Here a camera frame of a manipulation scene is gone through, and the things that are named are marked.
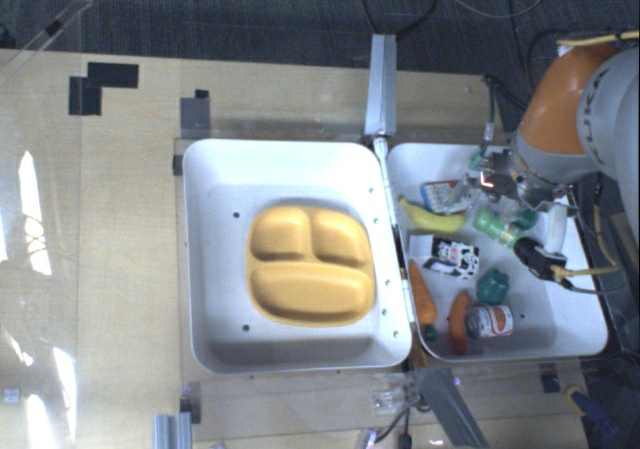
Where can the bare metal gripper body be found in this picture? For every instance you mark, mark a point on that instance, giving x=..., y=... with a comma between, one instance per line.
x=505, y=177

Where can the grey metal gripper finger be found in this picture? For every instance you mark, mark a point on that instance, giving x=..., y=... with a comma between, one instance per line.
x=489, y=194
x=461, y=194

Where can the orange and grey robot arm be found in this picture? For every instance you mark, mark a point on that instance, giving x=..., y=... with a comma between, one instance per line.
x=560, y=107

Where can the blue and white packet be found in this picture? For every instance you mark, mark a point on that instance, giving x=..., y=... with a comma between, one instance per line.
x=434, y=194

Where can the green plastic bottle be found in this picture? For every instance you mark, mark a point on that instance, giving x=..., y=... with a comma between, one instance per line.
x=492, y=224

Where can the yellow banana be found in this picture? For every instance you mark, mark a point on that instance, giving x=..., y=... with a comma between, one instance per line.
x=432, y=220

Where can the black and white cow carton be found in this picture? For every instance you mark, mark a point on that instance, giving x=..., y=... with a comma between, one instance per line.
x=455, y=257

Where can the green bell pepper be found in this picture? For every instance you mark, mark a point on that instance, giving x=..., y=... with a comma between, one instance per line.
x=492, y=287

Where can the orange carrot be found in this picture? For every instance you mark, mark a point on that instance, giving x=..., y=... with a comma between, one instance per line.
x=422, y=297

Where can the white and orange can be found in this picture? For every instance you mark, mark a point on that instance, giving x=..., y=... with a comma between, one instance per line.
x=492, y=321

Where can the orange sausage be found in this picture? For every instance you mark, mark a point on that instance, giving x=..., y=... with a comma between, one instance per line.
x=459, y=322

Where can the white plastic tray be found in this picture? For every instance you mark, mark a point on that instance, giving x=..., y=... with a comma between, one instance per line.
x=560, y=322
x=220, y=257

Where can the yellow divided plate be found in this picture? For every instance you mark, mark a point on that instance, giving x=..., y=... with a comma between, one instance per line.
x=310, y=282

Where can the black cylinder on white bracket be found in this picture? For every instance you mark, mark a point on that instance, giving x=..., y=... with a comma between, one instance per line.
x=537, y=254

